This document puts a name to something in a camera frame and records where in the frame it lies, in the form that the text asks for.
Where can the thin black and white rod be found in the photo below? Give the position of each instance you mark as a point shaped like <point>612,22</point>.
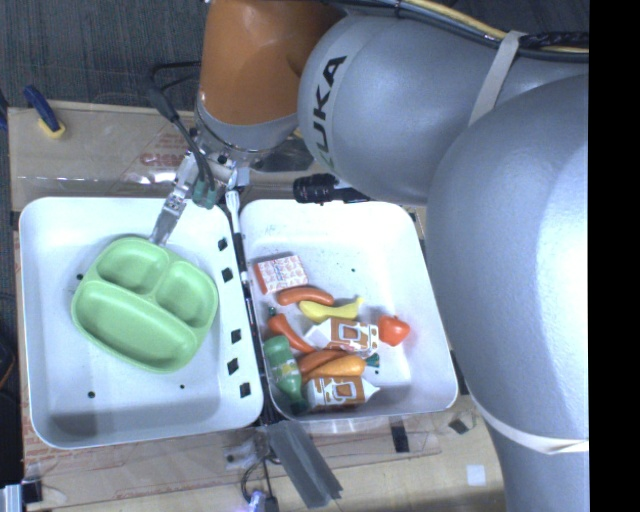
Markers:
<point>240,250</point>

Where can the white and orange carton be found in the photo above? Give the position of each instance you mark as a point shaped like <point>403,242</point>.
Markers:
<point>335,392</point>
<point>345,334</point>

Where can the orange sausage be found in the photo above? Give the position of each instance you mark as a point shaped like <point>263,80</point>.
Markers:
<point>315,359</point>
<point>305,296</point>

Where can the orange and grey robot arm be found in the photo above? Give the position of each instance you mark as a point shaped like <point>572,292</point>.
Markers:
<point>400,125</point>

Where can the green divided plate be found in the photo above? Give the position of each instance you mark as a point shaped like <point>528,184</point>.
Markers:
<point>135,320</point>

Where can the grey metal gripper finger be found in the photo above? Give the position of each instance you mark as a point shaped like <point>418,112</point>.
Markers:
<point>165,220</point>

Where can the orange carrot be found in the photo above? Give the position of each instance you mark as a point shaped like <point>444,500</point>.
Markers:
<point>285,330</point>

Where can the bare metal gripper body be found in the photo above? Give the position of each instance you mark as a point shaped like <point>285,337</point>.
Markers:
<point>222,161</point>

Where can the red tomato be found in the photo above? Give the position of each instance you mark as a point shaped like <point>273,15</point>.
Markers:
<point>394,330</point>

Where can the yellow-orange carrot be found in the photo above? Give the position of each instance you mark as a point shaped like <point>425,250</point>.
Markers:
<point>340,367</point>

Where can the white plastic tray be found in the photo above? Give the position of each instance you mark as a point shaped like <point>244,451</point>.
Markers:
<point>140,410</point>
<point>350,235</point>

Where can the orange and white flat packet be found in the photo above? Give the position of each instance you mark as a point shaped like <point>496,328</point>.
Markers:
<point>280,272</point>

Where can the black cylinder on white bracket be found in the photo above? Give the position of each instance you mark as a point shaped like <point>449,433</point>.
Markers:
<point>315,188</point>

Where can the yellow banana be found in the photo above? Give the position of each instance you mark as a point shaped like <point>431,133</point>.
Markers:
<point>325,312</point>

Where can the green bottle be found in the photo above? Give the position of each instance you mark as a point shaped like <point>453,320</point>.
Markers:
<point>282,365</point>

